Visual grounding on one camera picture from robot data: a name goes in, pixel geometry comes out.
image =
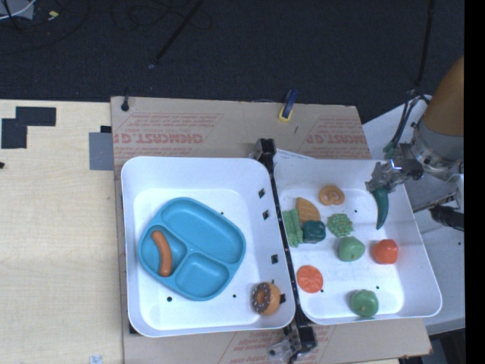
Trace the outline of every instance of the donut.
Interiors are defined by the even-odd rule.
[[[335,185],[327,185],[318,193],[318,199],[325,206],[342,205],[346,196],[339,187]]]
[[[256,312],[271,315],[280,306],[280,289],[269,282],[262,282],[256,286],[251,295],[251,304]]]

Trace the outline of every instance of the divided blue plate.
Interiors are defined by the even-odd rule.
[[[171,248],[171,274],[158,274],[161,258],[152,233],[163,233]],[[180,197],[161,207],[138,243],[143,268],[157,281],[191,300],[210,300],[236,274],[246,252],[241,230],[221,213]]]

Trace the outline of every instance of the black tape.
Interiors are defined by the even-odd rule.
[[[56,108],[17,106],[15,118],[2,119],[2,148],[26,149],[27,127],[54,127]]]

